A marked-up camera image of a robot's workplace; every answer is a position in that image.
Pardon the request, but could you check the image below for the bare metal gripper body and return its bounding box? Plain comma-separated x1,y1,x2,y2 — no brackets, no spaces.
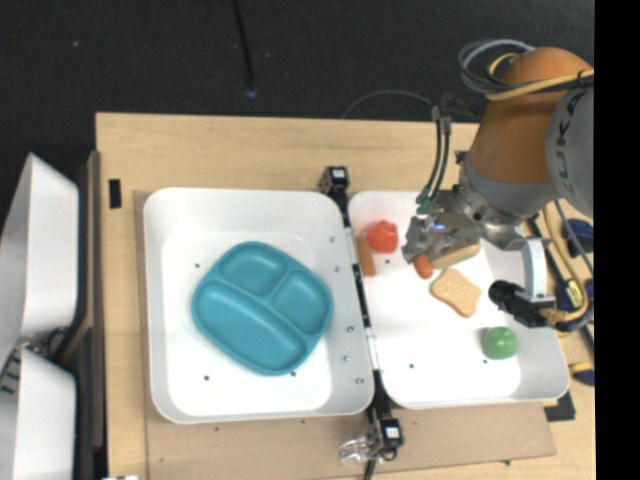
401,193,527,264

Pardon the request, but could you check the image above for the tan toy bread slice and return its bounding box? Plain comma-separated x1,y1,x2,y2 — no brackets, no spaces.
431,240,482,270
430,267,483,319

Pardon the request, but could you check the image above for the orange toy sausage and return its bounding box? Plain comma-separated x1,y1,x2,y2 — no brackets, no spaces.
412,253,435,280

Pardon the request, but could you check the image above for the red toy pepper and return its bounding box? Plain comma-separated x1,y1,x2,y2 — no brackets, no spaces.
366,219,400,254

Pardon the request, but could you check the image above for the thin black and white rod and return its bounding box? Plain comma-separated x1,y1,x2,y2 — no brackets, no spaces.
333,187,387,419

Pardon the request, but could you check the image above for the green toy apple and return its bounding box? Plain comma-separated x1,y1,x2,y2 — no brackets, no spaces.
481,326,518,361

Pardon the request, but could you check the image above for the white plastic tray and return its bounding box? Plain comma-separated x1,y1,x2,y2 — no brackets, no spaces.
143,186,376,425
347,190,572,411

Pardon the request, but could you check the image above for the blue divided plate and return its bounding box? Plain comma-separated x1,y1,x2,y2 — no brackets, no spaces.
190,240,335,377

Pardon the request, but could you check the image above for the black cylinder on white bracket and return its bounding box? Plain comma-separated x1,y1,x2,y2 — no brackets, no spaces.
488,237,557,329

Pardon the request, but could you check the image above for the black block with wires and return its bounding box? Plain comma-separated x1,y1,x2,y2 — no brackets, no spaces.
318,165,350,195
370,414,405,463

